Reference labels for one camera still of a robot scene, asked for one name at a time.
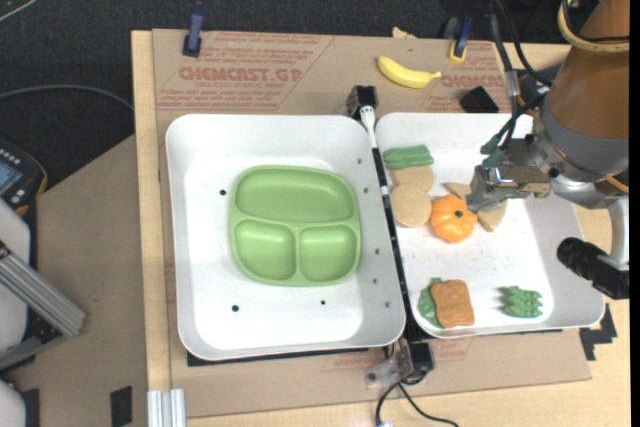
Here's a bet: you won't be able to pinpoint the orange toast slice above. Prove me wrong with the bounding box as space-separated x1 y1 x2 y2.
430 279 477 330

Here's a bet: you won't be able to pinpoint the white plastic tray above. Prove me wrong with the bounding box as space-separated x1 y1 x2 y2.
164 113 407 362
373 111 607 341

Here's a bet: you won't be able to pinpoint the round tan biscuit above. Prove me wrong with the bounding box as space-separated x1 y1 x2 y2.
389 183 433 229
388 163 436 194

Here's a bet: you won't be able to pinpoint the orange pumpkin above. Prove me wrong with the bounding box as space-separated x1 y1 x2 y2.
429 194 479 245

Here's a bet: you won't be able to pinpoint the thin black and white rod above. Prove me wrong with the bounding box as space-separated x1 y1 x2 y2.
359 106 417 342

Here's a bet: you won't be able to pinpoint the tan triangular bread slice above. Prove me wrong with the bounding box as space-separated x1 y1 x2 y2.
444 180 508 234

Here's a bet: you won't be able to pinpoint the green lettuce leaf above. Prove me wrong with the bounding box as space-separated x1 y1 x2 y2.
417 276 447 331

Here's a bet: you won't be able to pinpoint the yellow banana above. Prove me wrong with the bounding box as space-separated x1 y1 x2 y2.
376 55 444 90

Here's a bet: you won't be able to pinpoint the green pea pods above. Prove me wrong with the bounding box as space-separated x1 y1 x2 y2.
500 285 545 320

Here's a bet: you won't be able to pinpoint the black cylinder on white bracket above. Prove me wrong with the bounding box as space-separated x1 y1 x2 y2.
556 197 631 301

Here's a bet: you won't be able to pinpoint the brown cardboard board red print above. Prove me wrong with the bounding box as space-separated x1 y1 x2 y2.
151 28 594 419

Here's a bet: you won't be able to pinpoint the small black cuboid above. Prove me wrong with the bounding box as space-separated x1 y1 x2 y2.
459 85 501 114

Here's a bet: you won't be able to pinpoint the green divided plate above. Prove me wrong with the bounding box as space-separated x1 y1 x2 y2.
229 164 363 288

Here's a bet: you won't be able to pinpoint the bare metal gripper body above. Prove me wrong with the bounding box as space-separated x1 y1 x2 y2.
492 134 629 212

